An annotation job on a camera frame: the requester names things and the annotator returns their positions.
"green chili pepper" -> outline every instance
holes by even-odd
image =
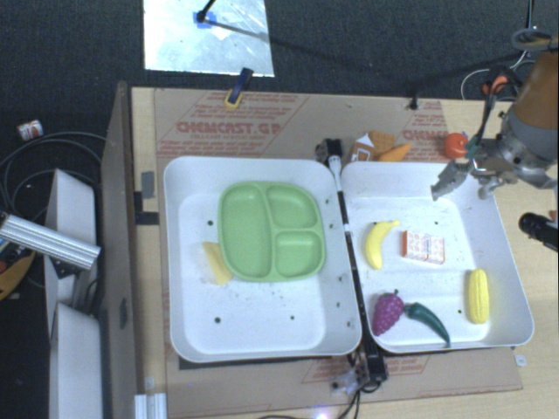
[[[438,319],[437,315],[427,309],[427,307],[419,303],[407,304],[404,307],[404,312],[408,316],[408,318],[416,319],[417,321],[421,321],[422,323],[426,324],[444,341],[446,341],[446,343],[448,343],[449,345],[451,344],[451,338],[448,335],[445,326],[443,325],[441,320]]]

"robotic manipulator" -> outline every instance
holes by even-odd
[[[532,70],[524,83],[509,68],[490,71],[480,130],[467,143],[464,159],[451,160],[431,186],[433,200],[456,189],[468,175],[479,181],[482,199],[491,196],[495,188],[520,179],[538,189],[554,190],[557,200],[557,180],[546,173],[557,163],[557,37],[523,30],[513,35],[513,44],[538,55]],[[519,86],[520,91],[507,113],[501,114],[500,132],[494,139],[483,138],[503,86]],[[527,213],[519,226],[557,251],[557,215],[552,220]]]

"yellow corn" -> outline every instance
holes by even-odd
[[[487,275],[481,269],[475,269],[468,284],[468,310],[470,320],[482,324],[489,318],[489,288]]]

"orange carrot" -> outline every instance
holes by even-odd
[[[391,150],[387,150],[378,156],[379,161],[402,161],[406,154],[410,152],[411,143],[401,144]]]

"red tomato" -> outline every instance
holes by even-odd
[[[445,155],[447,158],[462,158],[466,155],[468,139],[463,134],[448,134],[445,138]]]

